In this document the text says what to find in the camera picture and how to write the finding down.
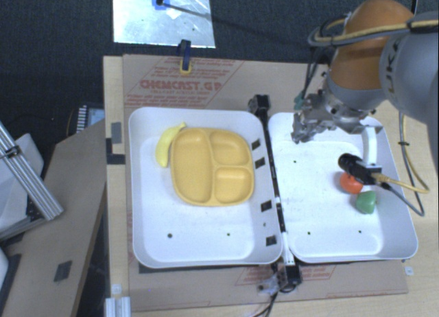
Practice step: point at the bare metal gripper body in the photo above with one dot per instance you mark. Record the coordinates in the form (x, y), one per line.
(329, 115)

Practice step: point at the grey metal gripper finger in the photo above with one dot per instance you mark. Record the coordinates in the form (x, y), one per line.
(306, 131)
(295, 132)

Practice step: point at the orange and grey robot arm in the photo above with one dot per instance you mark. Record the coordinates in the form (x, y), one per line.
(363, 65)

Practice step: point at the thin black and white rod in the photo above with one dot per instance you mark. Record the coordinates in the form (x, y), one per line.
(273, 175)

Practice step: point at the orange round toy fruit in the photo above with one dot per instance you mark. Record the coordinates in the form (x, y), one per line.
(349, 186)

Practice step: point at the white plastic tray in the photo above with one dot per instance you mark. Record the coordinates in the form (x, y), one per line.
(315, 206)
(199, 233)

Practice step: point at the green rounded toy fruit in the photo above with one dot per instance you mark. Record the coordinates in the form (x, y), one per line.
(365, 202)

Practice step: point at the brown cardboard board red print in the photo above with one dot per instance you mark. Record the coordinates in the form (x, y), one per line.
(205, 79)

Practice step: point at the yellow divided plate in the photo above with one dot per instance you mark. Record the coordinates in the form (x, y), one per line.
(192, 164)

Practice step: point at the yellow banana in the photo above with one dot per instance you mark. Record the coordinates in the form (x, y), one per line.
(164, 147)

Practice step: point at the black cylinder on white bracket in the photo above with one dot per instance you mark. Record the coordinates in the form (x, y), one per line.
(356, 167)

